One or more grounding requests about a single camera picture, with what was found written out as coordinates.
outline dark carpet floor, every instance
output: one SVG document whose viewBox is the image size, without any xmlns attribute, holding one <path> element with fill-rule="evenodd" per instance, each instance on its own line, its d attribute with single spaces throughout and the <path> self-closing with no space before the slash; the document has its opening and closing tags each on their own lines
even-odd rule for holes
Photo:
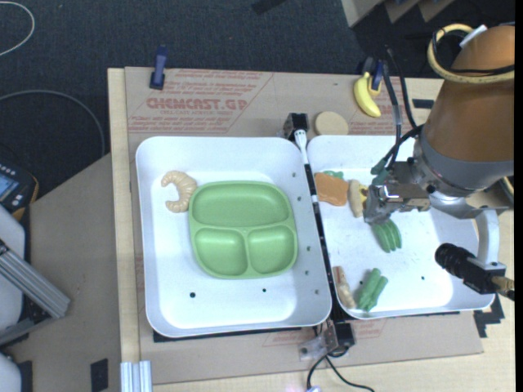
<svg viewBox="0 0 523 392">
<path fill-rule="evenodd" d="M 106 71 L 152 65 L 160 43 L 167 67 L 357 74 L 368 55 L 395 53 L 405 76 L 434 77 L 425 59 L 431 33 L 515 20 L 515 0 L 457 0 L 426 23 L 417 8 L 392 24 L 383 5 L 349 28 L 341 0 L 0 0 L 27 6 L 31 39 L 0 56 L 0 158 L 32 172 L 44 195 L 101 156 L 98 129 L 77 103 L 16 91 L 59 91 L 84 103 L 109 150 Z M 19 7 L 0 5 L 0 52 L 28 33 Z"/>
</svg>

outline yellow cable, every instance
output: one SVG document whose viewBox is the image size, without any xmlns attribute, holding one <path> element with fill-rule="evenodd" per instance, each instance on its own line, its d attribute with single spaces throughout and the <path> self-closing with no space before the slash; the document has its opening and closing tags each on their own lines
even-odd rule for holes
<svg viewBox="0 0 523 392">
<path fill-rule="evenodd" d="M 448 26 L 445 26 L 444 28 L 439 29 L 436 32 L 436 43 L 440 41 L 447 33 L 453 32 L 455 30 L 470 33 L 474 29 L 470 26 L 467 26 L 466 24 L 450 24 Z M 514 71 L 509 71 L 507 73 L 501 73 L 496 75 L 490 75 L 490 76 L 470 76 L 470 75 L 460 75 L 455 74 L 447 69 L 443 68 L 438 61 L 436 60 L 436 54 L 434 53 L 434 45 L 431 44 L 428 46 L 427 49 L 427 58 L 428 63 L 434 70 L 436 74 L 444 78 L 445 80 L 449 80 L 451 82 L 460 82 L 460 83 L 467 83 L 467 84 L 487 84 L 490 82 L 503 82 L 507 80 L 514 79 Z"/>
</svg>

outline orange toy food block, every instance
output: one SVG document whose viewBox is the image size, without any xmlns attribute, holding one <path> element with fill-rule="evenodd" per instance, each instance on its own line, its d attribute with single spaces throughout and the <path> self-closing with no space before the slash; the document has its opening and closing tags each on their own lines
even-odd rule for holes
<svg viewBox="0 0 523 392">
<path fill-rule="evenodd" d="M 318 199 L 334 206 L 343 206 L 347 202 L 349 184 L 337 177 L 325 173 L 314 174 Z"/>
</svg>

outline green plate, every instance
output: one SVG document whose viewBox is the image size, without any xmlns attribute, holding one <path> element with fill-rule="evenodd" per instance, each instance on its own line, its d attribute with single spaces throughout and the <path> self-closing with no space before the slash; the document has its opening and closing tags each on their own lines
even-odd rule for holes
<svg viewBox="0 0 523 392">
<path fill-rule="evenodd" d="M 287 196 L 258 181 L 197 188 L 189 204 L 190 240 L 199 265 L 218 278 L 261 278 L 290 269 L 297 232 Z"/>
</svg>

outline yellow banana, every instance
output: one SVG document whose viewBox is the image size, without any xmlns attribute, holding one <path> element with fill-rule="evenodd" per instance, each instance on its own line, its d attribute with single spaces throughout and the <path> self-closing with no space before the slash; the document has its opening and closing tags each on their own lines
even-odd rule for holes
<svg viewBox="0 0 523 392">
<path fill-rule="evenodd" d="M 373 118 L 382 116 L 378 105 L 374 102 L 369 92 L 369 81 L 372 80 L 369 72 L 365 72 L 358 78 L 354 84 L 354 96 L 358 106 L 368 115 Z"/>
</svg>

